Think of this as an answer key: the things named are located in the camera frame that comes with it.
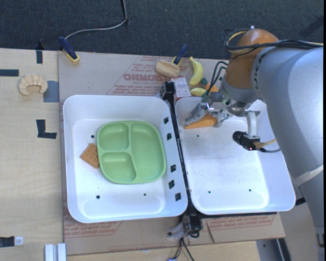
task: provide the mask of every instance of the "cardboard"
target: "cardboard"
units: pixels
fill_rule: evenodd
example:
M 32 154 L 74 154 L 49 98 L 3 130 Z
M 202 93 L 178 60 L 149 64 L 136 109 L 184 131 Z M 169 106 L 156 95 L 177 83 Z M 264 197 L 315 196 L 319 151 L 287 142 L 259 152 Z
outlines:
M 60 139 L 63 172 L 64 242 L 67 254 L 87 254 L 114 251 L 175 247 L 178 241 L 167 239 L 167 230 L 178 224 L 178 217 L 161 219 L 80 223 L 67 210 L 62 104 L 72 95 L 141 95 L 159 96 L 162 84 L 169 78 L 155 71 L 158 60 L 172 57 L 144 55 L 98 54 L 79 52 L 80 61 L 71 62 L 64 52 L 58 52 Z M 218 60 L 195 59 L 203 65 L 205 77 L 211 78 Z M 180 64 L 177 97 L 190 96 L 186 89 L 193 67 L 184 58 Z M 284 228 L 279 214 L 223 216 L 205 218 L 199 237 L 188 237 L 189 245 L 228 243 L 282 238 Z

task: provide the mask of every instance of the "wooden surface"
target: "wooden surface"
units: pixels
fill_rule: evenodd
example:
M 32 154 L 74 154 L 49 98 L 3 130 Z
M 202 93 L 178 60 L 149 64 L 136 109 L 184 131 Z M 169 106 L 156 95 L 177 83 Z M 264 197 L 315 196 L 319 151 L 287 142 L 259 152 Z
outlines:
M 22 246 L 0 248 L 0 260 L 43 260 L 45 244 L 63 243 L 59 103 L 43 102 L 39 88 L 18 91 L 22 77 L 38 73 L 58 81 L 57 52 L 1 49 L 0 69 L 18 69 L 19 77 L 0 78 L 0 237 L 23 236 Z M 46 120 L 37 137 L 36 120 Z M 195 260 L 259 260 L 254 241 L 190 246 Z M 68 260 L 168 260 L 176 248 L 69 256 Z M 179 261 L 189 260 L 184 250 Z

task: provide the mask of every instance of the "green bowl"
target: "green bowl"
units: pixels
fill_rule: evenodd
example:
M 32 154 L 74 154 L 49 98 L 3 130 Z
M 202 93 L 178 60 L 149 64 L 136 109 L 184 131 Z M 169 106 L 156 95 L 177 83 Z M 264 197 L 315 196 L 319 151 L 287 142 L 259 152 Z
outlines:
M 98 130 L 97 147 L 101 170 L 117 184 L 153 182 L 166 171 L 166 158 L 159 131 L 143 121 L 118 121 Z

